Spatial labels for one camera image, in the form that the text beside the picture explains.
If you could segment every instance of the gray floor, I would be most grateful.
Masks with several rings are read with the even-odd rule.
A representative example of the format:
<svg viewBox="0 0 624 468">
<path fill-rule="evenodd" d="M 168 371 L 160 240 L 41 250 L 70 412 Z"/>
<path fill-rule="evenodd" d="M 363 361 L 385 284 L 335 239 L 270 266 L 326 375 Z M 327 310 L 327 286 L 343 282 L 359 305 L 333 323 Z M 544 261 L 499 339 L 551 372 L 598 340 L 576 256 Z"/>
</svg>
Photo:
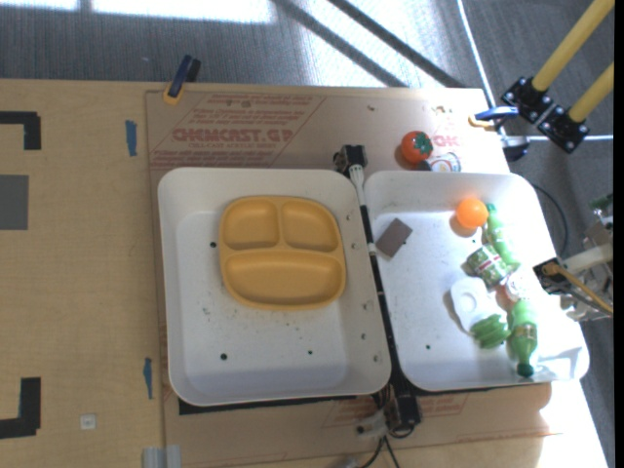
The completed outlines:
<svg viewBox="0 0 624 468">
<path fill-rule="evenodd" d="M 534 75 L 593 0 L 0 0 L 0 77 L 167 81 L 182 56 L 197 81 L 348 87 L 482 88 L 492 105 Z M 549 89 L 573 105 L 614 58 L 614 15 Z M 539 189 L 558 254 L 582 251 L 592 199 L 613 190 L 613 93 L 567 154 L 530 136 L 511 170 Z M 613 324 L 583 323 L 583 378 L 609 467 L 615 466 Z"/>
</svg>

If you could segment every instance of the yellow pole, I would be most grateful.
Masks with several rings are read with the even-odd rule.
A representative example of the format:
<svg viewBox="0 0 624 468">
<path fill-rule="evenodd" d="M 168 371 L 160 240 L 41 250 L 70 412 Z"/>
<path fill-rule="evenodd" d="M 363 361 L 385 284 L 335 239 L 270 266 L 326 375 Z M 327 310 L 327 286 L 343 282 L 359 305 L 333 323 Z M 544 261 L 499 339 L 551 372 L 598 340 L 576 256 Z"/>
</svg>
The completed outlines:
<svg viewBox="0 0 624 468">
<path fill-rule="evenodd" d="M 578 49 L 581 48 L 614 5 L 615 0 L 594 0 L 592 2 L 557 50 L 531 80 L 535 90 L 546 92 L 548 87 L 555 81 L 555 78 L 562 72 L 562 69 L 566 67 L 566 64 L 578 52 Z"/>
<path fill-rule="evenodd" d="M 581 123 L 587 115 L 613 90 L 614 62 L 603 71 L 598 80 L 587 89 L 587 92 L 567 112 L 570 120 Z"/>
</svg>

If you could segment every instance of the yellow plate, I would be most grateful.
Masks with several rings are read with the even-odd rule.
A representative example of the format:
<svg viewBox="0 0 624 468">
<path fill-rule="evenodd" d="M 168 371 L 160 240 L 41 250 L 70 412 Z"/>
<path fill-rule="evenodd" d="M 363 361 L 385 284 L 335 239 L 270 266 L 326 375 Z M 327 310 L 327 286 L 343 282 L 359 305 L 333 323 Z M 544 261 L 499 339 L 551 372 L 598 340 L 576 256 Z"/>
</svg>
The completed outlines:
<svg viewBox="0 0 624 468">
<path fill-rule="evenodd" d="M 230 203 L 219 224 L 219 264 L 234 298 L 269 310 L 322 307 L 340 297 L 346 281 L 335 218 L 303 198 L 253 196 Z"/>
</svg>

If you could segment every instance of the wooden table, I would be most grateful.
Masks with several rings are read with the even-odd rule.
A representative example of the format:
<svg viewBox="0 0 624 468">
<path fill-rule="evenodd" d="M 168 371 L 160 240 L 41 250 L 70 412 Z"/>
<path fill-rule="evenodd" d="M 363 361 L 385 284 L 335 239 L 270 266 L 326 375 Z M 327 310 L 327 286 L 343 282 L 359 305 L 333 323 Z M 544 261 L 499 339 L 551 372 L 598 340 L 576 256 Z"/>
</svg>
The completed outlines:
<svg viewBox="0 0 624 468">
<path fill-rule="evenodd" d="M 39 428 L 0 439 L 2 465 L 140 466 L 145 448 L 166 445 L 144 98 L 162 88 L 0 80 L 0 111 L 34 111 L 42 122 L 40 150 L 24 150 L 22 126 L 0 125 L 0 176 L 28 178 L 27 230 L 0 230 L 0 431 L 18 424 L 8 421 L 20 419 L 21 379 L 41 383 Z M 396 444 L 401 466 L 605 466 L 580 383 L 548 387 L 542 415 L 562 434 L 517 437 L 510 425 L 497 440 Z M 328 454 L 279 466 L 344 457 Z M 392 466 L 387 452 L 374 466 Z"/>
</svg>

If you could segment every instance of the can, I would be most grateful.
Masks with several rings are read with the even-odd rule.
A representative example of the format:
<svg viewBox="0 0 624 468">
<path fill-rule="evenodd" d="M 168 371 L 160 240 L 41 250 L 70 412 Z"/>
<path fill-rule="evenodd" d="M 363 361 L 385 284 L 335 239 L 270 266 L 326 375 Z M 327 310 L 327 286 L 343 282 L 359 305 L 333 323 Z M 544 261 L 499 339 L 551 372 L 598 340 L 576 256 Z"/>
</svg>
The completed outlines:
<svg viewBox="0 0 624 468">
<path fill-rule="evenodd" d="M 432 172 L 461 172 L 461 163 L 454 152 L 429 158 L 427 163 Z"/>
<path fill-rule="evenodd" d="M 507 264 L 490 243 L 471 253 L 466 262 L 489 288 L 499 284 L 509 274 Z"/>
</svg>

